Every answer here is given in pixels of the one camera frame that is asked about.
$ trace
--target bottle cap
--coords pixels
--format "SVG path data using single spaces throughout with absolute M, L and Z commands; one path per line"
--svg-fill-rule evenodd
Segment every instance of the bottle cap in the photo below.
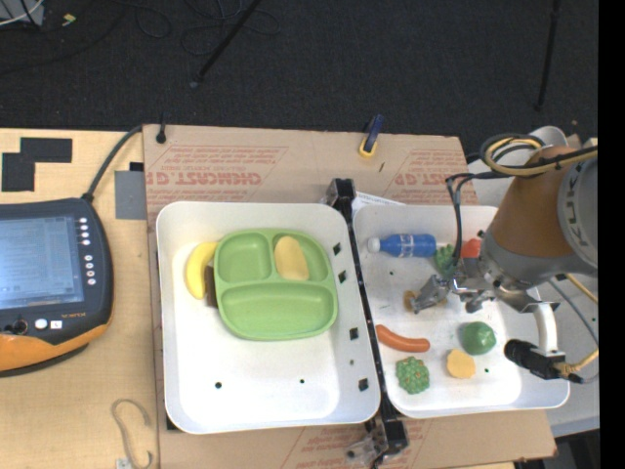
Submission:
M 376 253 L 380 251 L 380 238 L 369 238 L 367 242 L 369 252 Z

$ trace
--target blue bottle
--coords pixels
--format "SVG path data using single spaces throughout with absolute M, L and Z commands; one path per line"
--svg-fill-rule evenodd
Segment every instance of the blue bottle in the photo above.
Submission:
M 369 252 L 386 252 L 394 257 L 432 257 L 437 252 L 437 240 L 431 234 L 391 234 L 369 238 L 367 247 Z

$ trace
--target display screen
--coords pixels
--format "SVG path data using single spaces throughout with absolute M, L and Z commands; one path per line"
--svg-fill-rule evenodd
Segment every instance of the display screen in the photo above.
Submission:
M 0 219 L 0 310 L 83 300 L 73 216 Z

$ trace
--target black floor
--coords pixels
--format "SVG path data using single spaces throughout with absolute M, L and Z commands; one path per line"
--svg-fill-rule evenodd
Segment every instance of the black floor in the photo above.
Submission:
M 262 0 L 192 88 L 252 2 L 45 0 L 41 25 L 0 25 L 0 124 L 360 131 L 382 113 L 466 153 L 544 125 L 598 136 L 599 0 Z

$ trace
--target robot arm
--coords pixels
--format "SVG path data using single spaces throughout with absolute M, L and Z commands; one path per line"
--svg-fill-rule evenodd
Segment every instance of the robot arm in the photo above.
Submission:
M 548 170 L 545 162 L 551 163 Z M 496 163 L 489 166 L 503 169 Z M 506 357 L 544 379 L 578 380 L 558 351 L 553 315 L 557 305 L 537 300 L 528 291 L 561 274 L 598 275 L 597 194 L 596 150 L 580 157 L 569 147 L 539 149 L 518 169 L 481 236 L 479 257 L 456 259 L 451 277 L 432 276 L 410 300 L 414 312 L 433 306 L 449 292 L 457 294 L 470 313 L 480 310 L 484 300 L 497 298 L 519 313 L 533 313 L 539 331 L 538 346 L 513 339 L 504 350 Z

